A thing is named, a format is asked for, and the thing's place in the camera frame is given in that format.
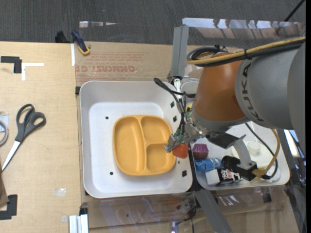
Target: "orange plate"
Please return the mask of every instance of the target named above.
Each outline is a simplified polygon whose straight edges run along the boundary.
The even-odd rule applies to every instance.
[[[136,176],[171,170],[176,157],[164,149],[171,133],[167,121],[158,116],[133,115],[118,119],[113,128],[113,152],[119,169]]]

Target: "dark gray floor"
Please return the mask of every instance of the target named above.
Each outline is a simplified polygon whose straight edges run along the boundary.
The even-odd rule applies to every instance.
[[[72,41],[171,44],[184,17],[283,21],[301,0],[0,0],[0,40],[54,42],[62,30]],[[79,29],[80,21],[117,23]],[[306,2],[289,21],[306,21]]]

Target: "black scissors handle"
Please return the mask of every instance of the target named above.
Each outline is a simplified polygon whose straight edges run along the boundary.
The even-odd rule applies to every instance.
[[[25,115],[24,121],[22,123],[19,122],[20,115],[23,111],[30,107],[30,110]],[[37,119],[42,119],[39,123],[35,124]],[[15,138],[16,141],[22,142],[26,136],[28,136],[32,131],[38,129],[46,124],[46,118],[43,113],[35,112],[35,108],[32,104],[28,103],[22,106],[16,116],[16,123],[17,123],[17,136]]]

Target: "scissors blade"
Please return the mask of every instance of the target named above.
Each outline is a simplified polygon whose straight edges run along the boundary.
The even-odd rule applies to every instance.
[[[18,149],[20,145],[20,142],[15,141],[8,156],[6,157],[3,166],[2,166],[2,171],[6,168],[6,166],[9,164],[10,160],[12,159],[13,155],[15,154],[16,150]]]

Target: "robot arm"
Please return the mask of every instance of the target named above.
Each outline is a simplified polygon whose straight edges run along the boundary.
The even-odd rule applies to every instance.
[[[234,146],[244,178],[256,169],[242,139],[226,133],[234,125],[253,121],[271,129],[295,130],[305,151],[305,37],[288,39],[230,54],[199,48],[188,64],[205,67],[182,135],[171,135],[165,150],[176,151],[207,137],[223,148]]]

